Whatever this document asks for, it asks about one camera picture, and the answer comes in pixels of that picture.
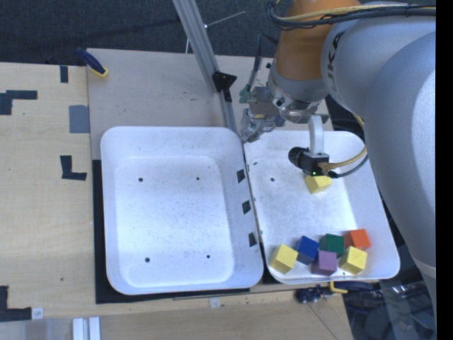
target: empty white tray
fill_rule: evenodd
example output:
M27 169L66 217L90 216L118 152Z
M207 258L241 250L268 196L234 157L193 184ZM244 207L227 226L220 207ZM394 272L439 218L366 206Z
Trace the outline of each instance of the empty white tray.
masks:
M108 280L126 295L249 288L263 274L241 141L222 127L101 140Z
M357 275L341 269L329 277L314 275L310 265L297 261L286 274L268 267L273 277L294 285L395 276L400 259L369 162L349 176L332 179L325 191L311 194L302 170L289 162L293 147L310 147L309 132L276 130L244 145L267 263L279 244L293 247L302 235L318 241L328 233L343 235L365 228L372 245L366 249L367 266ZM352 133L324 133L324 152L331 162L350 159L362 148L362 141ZM346 172L359 162L335 171Z

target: metal pole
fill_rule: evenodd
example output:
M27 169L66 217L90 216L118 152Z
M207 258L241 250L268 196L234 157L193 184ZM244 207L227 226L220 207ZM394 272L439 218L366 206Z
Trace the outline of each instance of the metal pole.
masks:
M178 12L179 19L183 24L190 47L192 48L198 65L200 66L203 78L212 93L217 90L212 79L212 75L219 71L219 65L215 59L211 42L207 36L205 24L202 22L195 0L173 0L173 4ZM226 102L223 91L220 92L222 109L226 126L237 132L234 120L233 106L231 102Z

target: cube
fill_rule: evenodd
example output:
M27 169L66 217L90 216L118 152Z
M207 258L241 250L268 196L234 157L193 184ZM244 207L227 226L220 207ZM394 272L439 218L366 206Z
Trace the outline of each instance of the cube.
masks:
M311 272L316 275L330 276L337 271L337 255L335 252L318 251L318 256L311 263Z
M368 233L365 229L350 230L343 237L345 239L345 249L350 246L358 249L366 249L371 246Z
M345 253L345 239L340 235L326 234L319 240L319 249L335 252L339 258Z
M356 275L365 269L366 264L367 252L354 246L349 246L341 256L338 266L344 271Z
M307 175L305 176L304 180L311 194L325 191L332 184L332 179L324 175L318 176Z
M297 260L303 264L309 265L313 262L318 254L319 243L304 235L296 243L296 251L299 252Z
M296 263L298 252L287 246L286 244L279 245L269 261L269 267L274 268L276 271L285 274Z

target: table surface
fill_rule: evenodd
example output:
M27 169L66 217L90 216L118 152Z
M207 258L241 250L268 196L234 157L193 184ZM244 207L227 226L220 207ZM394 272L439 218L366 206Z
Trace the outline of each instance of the table surface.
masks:
M175 91L186 95L188 101L206 94L207 89L193 55L112 50L99 50L97 53L103 57L118 54L124 54L128 59L143 57L148 64L147 69L172 71L174 77L181 77L181 72L189 72L188 78L175 79L172 84L149 77L145 83L160 92L160 102L165 99L175 101ZM239 91L253 66L253 58L220 56L217 59L223 72L238 75L231 95L234 99L239 97ZM96 96L96 90L99 92L103 82L85 67L68 69L69 81L61 83L59 66L0 63L0 93L6 90L38 91L37 100L13 100L12 114L0 116L0 285L9 286L8 308L40 307L45 318L53 319L118 317L114 315L121 315L120 318L124 319L125 315L142 313L145 316L150 312L166 311L178 313L172 316L180 316L180 311L191 310L191 313L197 314L196 311L209 309L208 297L96 304L91 160L97 154L91 135L93 131L99 135L107 126L106 121L101 120L98 127L93 124L93 118L98 117L98 113L92 115L91 104L93 110L102 112L102 109L99 106L96 108L90 94L93 92ZM261 76L258 75L259 84L265 82L266 76L263 75L267 74L266 71L262 69ZM88 103L91 135L70 133L69 107L88 106ZM173 102L170 109L174 110L175 104ZM238 124L242 108L243 105L234 106ZM221 125L222 119L218 116L221 111L217 108L211 110L218 119L209 125ZM162 109L159 112L161 117L165 117ZM324 105L321 105L320 112L327 112ZM286 129L306 127L290 125ZM331 129L330 122L326 124L326 129ZM72 156L72 171L86 172L85 181L62 179L62 155ZM272 311L277 303L294 306L290 290L300 287L303 286L259 283L251 288L250 293L220 297L220 304L225 308L238 306L244 313L256 311L258 314L266 309ZM330 309L331 322L323 324L320 317L306 318L305 326L327 327L330 332L339 332L343 334L342 338L350 339L348 317L341 296L336 300L322 301L318 306L324 311Z

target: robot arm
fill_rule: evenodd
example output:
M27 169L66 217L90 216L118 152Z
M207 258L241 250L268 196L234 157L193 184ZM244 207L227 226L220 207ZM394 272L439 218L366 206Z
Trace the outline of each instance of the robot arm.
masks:
M247 90L241 138L308 123L327 95L362 118L377 185L436 314L435 7L359 5L294 0L286 18L270 14L283 31L268 86Z

